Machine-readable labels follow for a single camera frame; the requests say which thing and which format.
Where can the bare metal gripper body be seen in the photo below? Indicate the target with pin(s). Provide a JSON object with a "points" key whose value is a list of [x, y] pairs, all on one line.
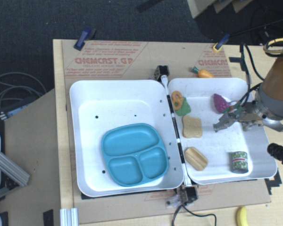
{"points": [[250, 116]]}

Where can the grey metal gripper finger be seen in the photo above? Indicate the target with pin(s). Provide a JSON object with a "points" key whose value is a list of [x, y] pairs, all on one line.
{"points": [[250, 125], [222, 123]]}

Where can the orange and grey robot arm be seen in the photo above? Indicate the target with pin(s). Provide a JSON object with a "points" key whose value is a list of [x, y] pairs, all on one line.
{"points": [[276, 79]]}

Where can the purple grapes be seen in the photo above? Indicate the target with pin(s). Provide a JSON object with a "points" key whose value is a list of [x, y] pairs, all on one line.
{"points": [[220, 102]]}

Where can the white plastic tray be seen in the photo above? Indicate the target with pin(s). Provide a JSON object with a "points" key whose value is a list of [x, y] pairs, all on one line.
{"points": [[122, 102], [217, 147]]}

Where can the tan bread slice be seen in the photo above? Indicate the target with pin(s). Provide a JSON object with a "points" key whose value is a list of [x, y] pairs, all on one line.
{"points": [[191, 127]]}

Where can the green and white can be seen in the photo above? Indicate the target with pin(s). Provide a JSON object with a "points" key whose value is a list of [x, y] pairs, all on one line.
{"points": [[239, 161]]}

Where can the tan bread roll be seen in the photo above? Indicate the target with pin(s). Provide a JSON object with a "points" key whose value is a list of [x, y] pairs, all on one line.
{"points": [[195, 158]]}

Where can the thin black and white rod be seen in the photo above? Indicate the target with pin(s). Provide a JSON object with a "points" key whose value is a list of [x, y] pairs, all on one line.
{"points": [[173, 116]]}

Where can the orange carrot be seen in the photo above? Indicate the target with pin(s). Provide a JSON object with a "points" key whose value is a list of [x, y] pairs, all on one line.
{"points": [[205, 73]]}

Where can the orange pretzel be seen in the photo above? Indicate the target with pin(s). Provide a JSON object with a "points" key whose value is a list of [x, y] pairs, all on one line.
{"points": [[174, 99]]}

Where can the yellow banana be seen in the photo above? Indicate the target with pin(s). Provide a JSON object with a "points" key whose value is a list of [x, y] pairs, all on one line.
{"points": [[242, 216]]}

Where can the blue divided plate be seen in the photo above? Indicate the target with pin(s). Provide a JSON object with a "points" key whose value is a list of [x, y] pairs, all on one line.
{"points": [[132, 140]]}

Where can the brown cardboard board, red print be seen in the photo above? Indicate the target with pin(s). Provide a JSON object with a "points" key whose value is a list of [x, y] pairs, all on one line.
{"points": [[136, 55]]}

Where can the black cylinder on white bracket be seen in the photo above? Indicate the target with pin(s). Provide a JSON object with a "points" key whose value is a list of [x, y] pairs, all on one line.
{"points": [[276, 150]]}

